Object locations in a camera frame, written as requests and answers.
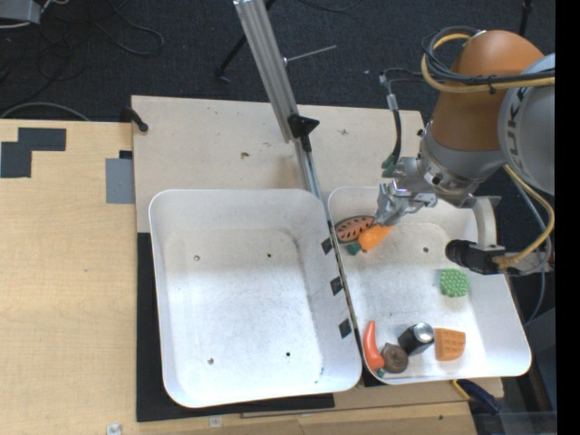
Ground black can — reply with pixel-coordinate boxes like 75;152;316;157
397;322;436;357

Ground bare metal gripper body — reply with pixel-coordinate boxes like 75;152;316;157
384;154;476;208

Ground orange carrot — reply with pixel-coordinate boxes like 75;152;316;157
347;223;394;256

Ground orange waffle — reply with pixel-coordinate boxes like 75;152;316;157
433;327;468;363

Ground white plastic tray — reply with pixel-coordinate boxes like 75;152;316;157
148;188;363;410
326;185;533;386

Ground watermelon slice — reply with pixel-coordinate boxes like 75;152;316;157
333;215;376;245

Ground red chili pepper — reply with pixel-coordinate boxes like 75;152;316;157
362;319;387;379

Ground black cylinder on white bracket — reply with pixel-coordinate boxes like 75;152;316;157
444;194;508;276

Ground green grapes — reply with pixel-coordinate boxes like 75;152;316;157
439;267;470;298

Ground brown doughnut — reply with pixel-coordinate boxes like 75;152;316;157
380;342;411;374

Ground pale wood board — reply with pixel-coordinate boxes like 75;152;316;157
130;95;505;399

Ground thin black and white rod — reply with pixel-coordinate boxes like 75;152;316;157
324;215;364;358

